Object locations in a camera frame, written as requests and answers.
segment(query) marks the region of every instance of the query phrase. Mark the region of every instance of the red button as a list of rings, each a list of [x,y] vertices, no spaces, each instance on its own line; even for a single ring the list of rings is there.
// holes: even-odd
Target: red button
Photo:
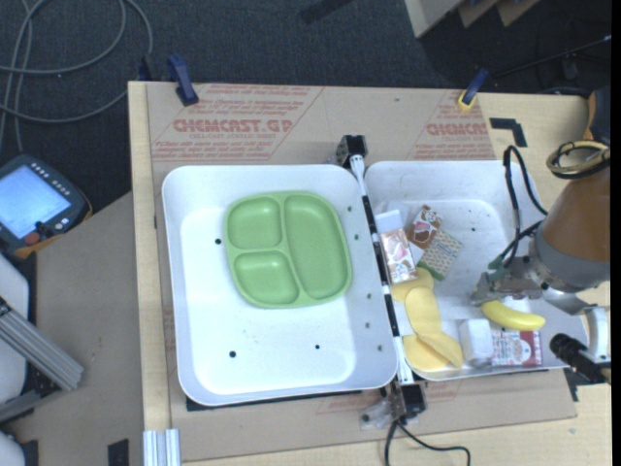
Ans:
[[[23,241],[27,246],[33,246],[41,241],[41,235],[36,231],[32,233],[28,233],[25,237],[23,237]]]

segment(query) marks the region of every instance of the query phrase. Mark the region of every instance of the gray cable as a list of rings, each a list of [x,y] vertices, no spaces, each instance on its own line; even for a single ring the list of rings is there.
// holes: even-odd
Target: gray cable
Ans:
[[[94,58],[89,59],[75,66],[64,67],[64,68],[59,68],[59,69],[49,69],[49,70],[29,69],[28,60],[30,57],[30,48],[31,48],[31,41],[32,41],[32,19],[47,3],[51,2],[52,0],[39,0],[34,6],[32,6],[32,8],[28,8],[28,4],[26,0],[20,0],[20,1],[24,9],[26,10],[26,17],[17,34],[16,45],[14,48],[12,62],[10,66],[0,65],[0,72],[5,72],[9,74],[9,80],[7,83],[7,90],[5,93],[4,104],[0,104],[0,111],[2,112],[2,118],[0,120],[0,152],[2,150],[2,143],[3,143],[4,132],[5,132],[5,127],[6,127],[6,116],[7,115],[13,116],[15,118],[17,147],[19,151],[23,151],[23,147],[21,143],[21,135],[20,135],[20,130],[19,130],[20,119],[28,121],[28,122],[41,123],[41,124],[68,124],[72,122],[78,122],[78,121],[82,121],[82,120],[85,120],[91,117],[98,116],[99,114],[105,112],[107,109],[114,106],[116,103],[118,103],[120,100],[122,100],[126,96],[127,91],[123,90],[113,100],[111,100],[110,102],[108,102],[107,104],[105,104],[104,106],[96,110],[90,111],[83,115],[71,116],[71,117],[65,117],[65,118],[45,118],[45,117],[38,117],[38,116],[30,116],[30,115],[21,113],[19,111],[19,98],[21,95],[21,87],[22,87],[24,76],[51,76],[51,75],[58,75],[58,74],[67,74],[67,73],[78,71],[80,69],[85,69],[101,61],[103,58],[109,55],[113,51],[113,49],[118,45],[125,31],[126,22],[127,22],[127,14],[126,14],[126,9],[125,9],[126,4],[132,7],[134,11],[139,15],[141,20],[143,21],[147,29],[147,34],[148,34],[147,53],[152,53],[153,51],[153,34],[152,34],[151,26],[150,26],[150,23],[148,21],[146,14],[143,12],[140,6],[133,0],[118,0],[119,6],[121,9],[121,25],[120,25],[119,31],[115,39],[113,40],[112,44],[107,49],[102,51],[100,54],[98,54]],[[17,67],[17,59],[19,56],[19,51],[24,42],[24,38],[25,38],[25,51],[23,55],[23,60],[21,63],[21,67]],[[14,106],[11,108],[9,106],[9,102],[11,98],[11,89],[13,87],[13,81],[15,79],[15,76],[19,76],[19,80],[15,88]]]

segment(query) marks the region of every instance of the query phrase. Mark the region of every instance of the table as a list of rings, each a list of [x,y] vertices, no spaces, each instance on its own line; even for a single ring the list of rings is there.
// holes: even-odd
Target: table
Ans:
[[[171,91],[174,86],[165,83],[129,84],[130,132],[132,148],[132,174],[134,195],[134,217],[136,232],[136,261],[138,275],[138,302],[141,335],[141,366],[143,381],[143,407],[146,430],[163,431],[173,426],[174,416],[171,409],[171,395],[175,389],[169,385],[169,375],[165,351],[165,326],[162,315],[162,292],[160,289],[159,253],[157,232],[153,226],[153,216],[156,215],[156,198],[154,194],[153,160],[151,157],[151,139],[149,129],[153,129],[153,117],[149,116],[149,107],[154,109],[158,91]],[[248,88],[249,85],[238,85],[239,88]],[[438,95],[445,101],[454,97],[452,92],[435,92],[430,90],[401,90],[401,89],[366,89],[366,88],[319,88],[310,101],[314,109],[321,104],[322,115],[328,119],[328,131],[337,142],[341,135],[351,133],[360,126],[357,117],[353,117],[347,110],[347,105],[355,105],[356,112],[368,111],[369,106],[376,110],[379,106],[388,106],[386,112],[393,123],[399,123],[401,117],[425,117],[427,121],[434,121],[426,109],[432,101],[431,108]],[[225,94],[218,98],[228,98]],[[516,94],[479,94],[477,97],[480,112],[478,113],[486,123],[486,133],[493,155],[500,156],[504,148],[513,143],[510,132],[490,128],[489,117],[505,117],[517,119],[527,136],[528,148],[522,150],[530,173],[535,179],[539,190],[541,203],[549,207],[561,191],[564,183],[552,178],[545,168],[545,158],[555,150],[561,142],[568,139],[579,139],[587,123],[587,106],[584,99],[567,96],[516,95]],[[156,103],[157,109],[165,111],[170,106]],[[308,109],[301,111],[301,117],[307,116]],[[330,117],[331,113],[341,113],[338,118]],[[435,116],[441,112],[437,108]],[[382,111],[375,112],[374,120],[381,125]],[[296,129],[304,129],[295,124]],[[295,144],[291,151],[287,148],[282,151],[292,156]],[[278,163],[278,150],[273,152]],[[325,144],[317,142],[312,146],[309,154],[310,161],[321,154],[325,154]],[[381,159],[390,149],[386,144],[375,144],[370,147]],[[609,305],[609,283],[600,286],[597,290],[585,292],[582,298],[588,302],[598,302]],[[528,424],[508,425],[496,428],[484,428],[470,431],[455,431],[426,435],[422,437],[433,445],[461,445],[468,447],[476,464],[607,464],[611,463],[611,406],[610,387],[608,385],[594,385],[581,387],[578,390],[579,402],[575,404],[577,416],[555,421],[537,422]],[[243,434],[244,424],[239,424],[240,445],[249,440]],[[299,434],[310,434],[313,430],[305,429],[304,420],[300,419]],[[330,447],[314,447],[311,449],[295,449],[271,453],[253,454],[242,452],[244,456],[222,457],[211,460],[185,461],[184,464],[199,465],[234,465],[234,464],[381,464],[383,442],[378,441],[381,433],[369,435],[369,441],[356,441],[354,444],[337,445]],[[462,452],[451,452],[453,464],[462,464],[465,461]],[[438,454],[429,450],[413,446],[407,439],[399,438],[394,442],[392,458],[394,464],[401,464],[408,460],[426,462],[429,464],[446,464],[446,454]]]

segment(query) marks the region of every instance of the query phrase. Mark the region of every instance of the black floor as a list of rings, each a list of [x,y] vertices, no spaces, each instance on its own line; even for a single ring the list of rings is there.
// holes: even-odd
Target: black floor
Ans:
[[[195,82],[462,88],[480,67],[483,91],[588,94],[610,84],[611,43],[598,44],[502,76],[516,65],[599,42],[611,33],[611,0],[541,0],[504,27],[495,10],[466,29],[451,14],[421,39],[404,0],[122,0],[127,21],[111,53],[90,67],[49,76],[0,74],[6,116],[0,164],[25,150],[44,159],[86,193],[97,212],[130,189],[125,98],[139,74],[152,28],[154,75],[168,80],[166,58],[180,54]],[[106,50],[121,30],[117,0],[0,0],[0,66],[10,66],[25,7],[32,13],[28,67],[65,69]],[[19,49],[24,58],[27,40]],[[104,109],[75,122],[50,123]]]

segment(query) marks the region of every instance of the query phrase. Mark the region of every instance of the yellow food item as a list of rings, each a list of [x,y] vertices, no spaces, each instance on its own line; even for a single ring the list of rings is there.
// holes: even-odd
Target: yellow food item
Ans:
[[[545,324],[545,317],[516,311],[500,300],[484,302],[481,305],[481,310],[488,319],[511,330],[536,331]]]
[[[442,331],[438,301],[431,288],[421,286],[410,290],[406,296],[406,313],[417,334]]]
[[[435,371],[448,364],[448,359],[422,342],[416,335],[403,338],[409,366],[418,371]]]
[[[408,293],[413,288],[425,287],[430,290],[434,289],[434,277],[424,268],[416,268],[418,278],[409,282],[401,282],[390,285],[390,294],[397,302],[405,302]]]
[[[446,357],[456,368],[461,369],[464,365],[464,352],[462,346],[453,337],[446,333],[419,333],[418,338],[435,350],[440,355]]]

